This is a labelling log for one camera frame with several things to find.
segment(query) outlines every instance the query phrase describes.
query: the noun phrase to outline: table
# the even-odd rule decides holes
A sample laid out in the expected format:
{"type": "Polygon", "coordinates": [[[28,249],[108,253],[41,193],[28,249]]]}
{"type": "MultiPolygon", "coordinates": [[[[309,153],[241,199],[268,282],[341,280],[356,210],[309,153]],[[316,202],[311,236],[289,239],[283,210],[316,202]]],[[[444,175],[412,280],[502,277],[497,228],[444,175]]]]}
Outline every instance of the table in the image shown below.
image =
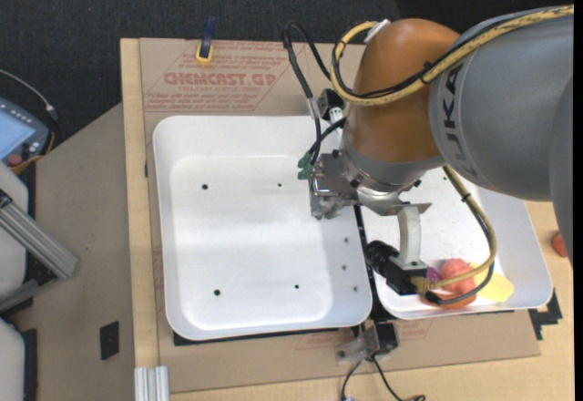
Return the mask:
{"type": "MultiPolygon", "coordinates": [[[[128,180],[128,227],[136,367],[159,365],[156,308],[148,207],[144,175],[146,147],[142,113],[139,41],[122,39],[121,73],[128,180]]],[[[558,325],[546,326],[540,342],[542,355],[471,365],[415,369],[388,374],[397,394],[424,393],[434,400],[446,399],[574,399],[573,273],[568,260],[550,247],[557,225],[548,203],[529,203],[528,209],[557,290],[563,312],[558,325]]],[[[248,386],[182,393],[173,401],[238,400],[333,400],[338,399],[342,379],[324,378],[283,384],[248,386]]],[[[378,375],[356,375],[350,390],[356,399],[386,399],[378,375]]]]}

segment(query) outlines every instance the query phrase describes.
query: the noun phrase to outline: red object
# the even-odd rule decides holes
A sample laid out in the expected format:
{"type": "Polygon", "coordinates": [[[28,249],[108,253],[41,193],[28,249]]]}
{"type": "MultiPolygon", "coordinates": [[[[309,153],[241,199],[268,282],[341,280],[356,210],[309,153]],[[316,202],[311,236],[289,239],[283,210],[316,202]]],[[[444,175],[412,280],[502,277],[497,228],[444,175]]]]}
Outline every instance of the red object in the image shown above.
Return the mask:
{"type": "MultiPolygon", "coordinates": [[[[474,269],[462,259],[449,259],[442,267],[441,275],[446,280],[448,278],[459,276],[460,274],[472,272],[473,270],[474,269]]],[[[467,278],[459,283],[448,284],[447,286],[444,286],[444,289],[451,293],[465,294],[472,291],[475,287],[476,283],[474,282],[474,278],[467,278]]]]}
{"type": "Polygon", "coordinates": [[[22,163],[22,157],[18,153],[13,153],[8,157],[8,166],[14,168],[22,163]]]}
{"type": "Polygon", "coordinates": [[[568,257],[567,248],[565,247],[565,242],[563,241],[563,236],[561,236],[560,232],[553,237],[552,245],[555,252],[561,257],[568,257]]]}

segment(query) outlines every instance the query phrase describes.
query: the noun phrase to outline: cable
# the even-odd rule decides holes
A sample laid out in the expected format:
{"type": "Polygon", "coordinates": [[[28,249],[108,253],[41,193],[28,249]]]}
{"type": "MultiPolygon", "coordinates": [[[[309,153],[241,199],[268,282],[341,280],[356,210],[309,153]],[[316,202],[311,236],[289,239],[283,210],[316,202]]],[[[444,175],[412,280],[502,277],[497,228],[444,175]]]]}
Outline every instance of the cable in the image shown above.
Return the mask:
{"type": "Polygon", "coordinates": [[[290,35],[291,28],[295,28],[298,32],[300,32],[300,35],[302,35],[303,38],[306,40],[306,43],[308,43],[308,46],[310,47],[310,50],[312,51],[312,54],[315,57],[316,62],[318,63],[318,67],[320,68],[322,73],[326,76],[326,78],[330,80],[330,72],[328,72],[326,65],[323,63],[322,57],[320,56],[318,49],[316,49],[316,45],[314,44],[312,37],[306,31],[306,29],[300,24],[298,24],[295,20],[290,20],[287,24],[285,24],[285,27],[281,32],[281,39],[283,40],[284,47],[288,50],[290,49],[290,47],[292,47],[292,37],[290,35]]]}
{"type": "MultiPolygon", "coordinates": [[[[383,383],[386,386],[386,389],[389,390],[389,393],[391,393],[391,395],[393,395],[394,399],[396,399],[396,401],[403,401],[403,399],[400,398],[395,393],[395,391],[391,388],[391,386],[389,385],[389,382],[387,381],[386,377],[384,376],[383,369],[381,368],[378,361],[376,360],[376,355],[377,355],[377,353],[374,353],[370,357],[366,358],[366,361],[373,362],[374,365],[376,365],[376,369],[378,370],[379,375],[383,379],[383,383]]],[[[348,372],[348,374],[344,378],[343,387],[342,387],[342,390],[340,392],[340,401],[347,401],[348,398],[346,397],[346,386],[348,385],[348,380],[350,379],[352,374],[356,371],[356,369],[360,366],[360,364],[362,362],[363,362],[363,359],[361,359],[356,364],[354,364],[353,368],[350,369],[350,372],[348,372]]],[[[425,401],[425,395],[416,396],[414,398],[414,401],[425,401]]]]}
{"type": "Polygon", "coordinates": [[[435,80],[442,72],[453,66],[471,52],[480,46],[492,41],[498,36],[512,32],[525,26],[538,24],[546,20],[552,20],[560,17],[574,15],[574,5],[565,5],[561,7],[552,7],[543,11],[536,11],[521,15],[512,19],[501,20],[489,26],[484,27],[475,36],[457,44],[447,53],[439,57],[433,64],[428,65],[425,69],[417,74],[410,76],[403,82],[381,90],[375,90],[364,95],[356,95],[349,89],[340,75],[340,59],[346,45],[356,36],[371,29],[375,22],[363,22],[352,26],[338,40],[332,50],[332,69],[330,80],[336,92],[346,101],[361,106],[377,106],[392,103],[398,99],[407,97],[412,93],[422,89],[425,85],[435,80]]]}
{"type": "Polygon", "coordinates": [[[431,302],[436,303],[438,305],[450,304],[450,303],[458,303],[471,297],[472,295],[477,294],[479,291],[484,289],[487,284],[489,283],[492,275],[494,274],[494,260],[496,258],[497,253],[497,242],[496,242],[496,235],[494,234],[494,229],[490,224],[490,221],[484,214],[483,210],[471,196],[470,192],[465,188],[462,181],[459,179],[457,174],[451,169],[449,166],[444,166],[444,172],[450,182],[454,185],[455,190],[460,194],[462,197],[462,201],[464,201],[474,217],[476,218],[482,232],[486,236],[486,240],[488,241],[488,246],[490,249],[490,254],[486,261],[482,263],[480,266],[476,267],[471,272],[466,272],[460,275],[457,275],[452,278],[448,278],[445,280],[439,280],[437,282],[430,282],[426,278],[422,276],[414,276],[411,278],[411,283],[415,286],[419,293],[424,293],[425,298],[431,302]],[[449,284],[460,283],[463,280],[467,280],[469,278],[474,278],[479,273],[483,272],[484,270],[488,269],[486,278],[472,291],[468,293],[461,294],[459,296],[453,297],[451,299],[441,299],[435,293],[431,293],[430,291],[437,288],[445,287],[449,284]]]}
{"type": "Polygon", "coordinates": [[[350,369],[350,372],[348,372],[348,374],[346,374],[346,378],[344,378],[344,382],[343,382],[343,389],[340,392],[340,401],[346,401],[346,386],[348,385],[348,380],[350,379],[350,377],[352,376],[352,374],[354,373],[354,371],[360,366],[360,364],[363,362],[363,360],[358,361],[356,364],[353,365],[353,368],[350,369]]]}
{"type": "Polygon", "coordinates": [[[15,76],[14,74],[0,69],[0,74],[4,74],[7,77],[12,78],[14,81],[18,82],[20,85],[23,85],[24,87],[28,88],[30,91],[32,91],[35,95],[37,95],[40,99],[43,100],[43,103],[45,103],[45,109],[46,112],[48,113],[48,115],[51,117],[51,119],[53,119],[55,122],[58,121],[58,115],[56,113],[56,109],[53,105],[51,105],[49,103],[49,101],[42,95],[41,92],[39,92],[36,88],[34,88],[32,85],[27,84],[22,78],[15,76]]]}
{"type": "Polygon", "coordinates": [[[312,90],[310,89],[310,86],[308,85],[308,81],[306,80],[305,76],[302,73],[302,70],[300,69],[300,65],[298,64],[298,58],[295,55],[295,51],[293,51],[292,39],[290,37],[290,27],[292,27],[292,26],[294,28],[296,28],[297,30],[299,30],[300,33],[302,33],[302,35],[306,38],[306,41],[308,41],[308,45],[310,46],[310,49],[312,50],[312,52],[316,58],[316,61],[318,61],[318,66],[320,66],[320,69],[323,72],[325,72],[326,74],[328,74],[328,72],[327,72],[327,70],[322,62],[322,58],[318,54],[318,50],[316,49],[316,47],[312,41],[312,38],[308,35],[308,33],[303,29],[303,27],[300,24],[298,24],[297,22],[294,22],[294,21],[288,22],[285,25],[285,27],[283,28],[283,31],[281,32],[281,38],[283,41],[283,46],[288,50],[288,58],[290,60],[291,68],[293,69],[295,76],[300,81],[300,85],[302,86],[303,93],[306,96],[306,98],[308,99],[308,104],[310,105],[310,111],[312,112],[314,125],[316,128],[316,143],[315,143],[316,146],[315,146],[314,151],[312,153],[312,156],[310,158],[310,164],[314,165],[316,160],[318,159],[318,155],[320,154],[320,146],[322,145],[322,129],[320,126],[320,117],[313,109],[312,90]]]}
{"type": "MultiPolygon", "coordinates": [[[[338,119],[336,122],[334,122],[333,124],[328,126],[326,128],[326,130],[322,133],[322,139],[320,140],[320,143],[322,144],[324,139],[326,139],[326,137],[328,137],[330,134],[332,134],[336,129],[343,128],[345,123],[346,123],[346,118],[342,118],[342,119],[338,119]]],[[[316,150],[317,143],[318,143],[317,141],[313,142],[313,145],[308,150],[308,153],[312,154],[316,150]]]]}

